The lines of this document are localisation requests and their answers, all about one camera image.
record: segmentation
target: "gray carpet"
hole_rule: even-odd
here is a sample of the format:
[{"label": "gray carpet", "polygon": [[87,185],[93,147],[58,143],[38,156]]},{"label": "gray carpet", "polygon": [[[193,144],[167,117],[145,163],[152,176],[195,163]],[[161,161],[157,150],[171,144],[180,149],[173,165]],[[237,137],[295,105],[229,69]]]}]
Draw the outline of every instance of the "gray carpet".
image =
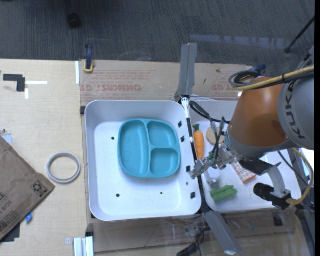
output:
[{"label": "gray carpet", "polygon": [[296,69],[315,43],[315,0],[73,0],[81,27],[71,28],[64,0],[0,0],[0,58],[180,62],[181,45],[198,43],[198,63],[265,64],[267,75]]}]

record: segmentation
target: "blue clamp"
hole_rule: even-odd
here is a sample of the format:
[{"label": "blue clamp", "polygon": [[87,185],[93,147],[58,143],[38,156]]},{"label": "blue clamp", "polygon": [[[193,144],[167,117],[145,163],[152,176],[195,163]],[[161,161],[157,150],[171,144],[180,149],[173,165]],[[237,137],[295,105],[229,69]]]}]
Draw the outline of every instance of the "blue clamp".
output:
[{"label": "blue clamp", "polygon": [[260,64],[258,66],[254,66],[254,67],[250,68],[249,71],[258,72],[259,75],[261,76],[262,74],[264,74],[266,72],[266,68],[267,68],[267,66],[265,64]]},{"label": "blue clamp", "polygon": [[84,72],[92,73],[94,71],[94,63],[92,61],[92,45],[87,44],[85,46],[87,49],[86,60],[84,61]]}]

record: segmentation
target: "yellow cable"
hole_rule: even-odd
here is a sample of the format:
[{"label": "yellow cable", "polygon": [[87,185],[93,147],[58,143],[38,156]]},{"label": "yellow cable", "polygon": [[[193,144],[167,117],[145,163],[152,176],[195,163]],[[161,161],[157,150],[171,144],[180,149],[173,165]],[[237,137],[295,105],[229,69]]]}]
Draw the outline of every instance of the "yellow cable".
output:
[{"label": "yellow cable", "polygon": [[312,169],[310,163],[308,162],[308,160],[305,158],[305,156],[303,154],[301,154],[296,148],[293,148],[293,151],[299,155],[302,160],[305,162],[305,164],[308,166],[309,168],[309,173],[310,173],[310,182],[309,182],[309,185],[308,187],[306,188],[306,190],[304,191],[303,195],[301,196],[300,199],[293,199],[293,198],[289,198],[287,199],[285,202],[289,205],[291,205],[292,207],[294,206],[297,206],[297,205],[300,205],[307,197],[308,193],[310,192],[311,190],[311,187],[314,183],[314,170]]},{"label": "yellow cable", "polygon": [[288,78],[292,78],[292,77],[295,77],[295,76],[303,75],[305,73],[312,72],[312,71],[315,71],[315,66],[314,65],[313,66],[309,66],[309,67],[305,67],[305,68],[302,68],[302,69],[299,69],[299,70],[296,70],[296,71],[293,71],[293,72],[290,72],[290,73],[287,73],[287,74],[284,74],[283,76],[280,75],[280,76],[271,78],[271,79],[266,80],[266,81],[257,82],[255,84],[246,85],[246,86],[240,86],[240,87],[233,86],[233,89],[235,89],[236,91],[253,90],[253,89],[257,89],[257,88],[260,88],[260,87],[263,87],[263,86],[267,86],[267,85],[282,81],[283,79],[288,79]]}]

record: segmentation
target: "white tray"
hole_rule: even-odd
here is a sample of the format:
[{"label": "white tray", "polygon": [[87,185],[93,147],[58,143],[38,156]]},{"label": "white tray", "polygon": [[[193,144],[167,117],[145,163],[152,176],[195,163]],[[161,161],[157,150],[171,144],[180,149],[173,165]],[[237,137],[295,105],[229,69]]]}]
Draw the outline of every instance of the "white tray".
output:
[{"label": "white tray", "polygon": [[[213,119],[221,120],[222,117],[224,117],[227,121],[231,120],[237,106],[237,101],[197,101],[197,103],[206,110]],[[192,124],[200,124],[200,130],[203,132],[204,137],[206,137],[210,122],[195,113],[192,109],[190,109],[190,119]],[[210,144],[207,139],[204,141],[204,156],[206,157],[209,155],[209,152],[213,150],[214,146]],[[283,150],[281,153],[288,161],[290,161],[287,150]],[[301,197],[301,190],[295,173],[284,163],[277,152],[268,153],[261,158],[261,160],[273,165],[282,162],[278,169],[282,174],[286,189],[291,191],[292,198],[298,199]],[[219,202],[215,202],[210,195],[210,191],[217,187],[210,186],[207,183],[204,174],[202,174],[201,177],[205,200],[209,207],[215,211],[220,213],[231,213],[274,208],[271,202],[265,201],[254,194],[254,186],[257,183],[273,186],[268,174],[256,176],[248,183],[243,183],[234,168],[228,164],[225,169],[220,170],[220,183],[218,188],[222,188],[225,185],[233,185],[238,192],[234,197]]]},{"label": "white tray", "polygon": [[[179,170],[166,178],[137,178],[126,174],[118,158],[118,133],[130,119],[156,119],[177,132]],[[85,109],[89,205],[101,221],[190,216],[201,207],[183,107],[174,101],[97,100]]]}]

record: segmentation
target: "chair wheel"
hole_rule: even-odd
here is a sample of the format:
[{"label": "chair wheel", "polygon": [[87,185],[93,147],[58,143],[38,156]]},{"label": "chair wheel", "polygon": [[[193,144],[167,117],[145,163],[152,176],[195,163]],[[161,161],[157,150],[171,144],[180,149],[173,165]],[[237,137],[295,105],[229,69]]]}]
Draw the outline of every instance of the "chair wheel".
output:
[{"label": "chair wheel", "polygon": [[68,22],[69,22],[71,28],[73,28],[73,29],[80,27],[80,25],[81,25],[81,19],[80,19],[79,15],[75,12],[68,14]]}]

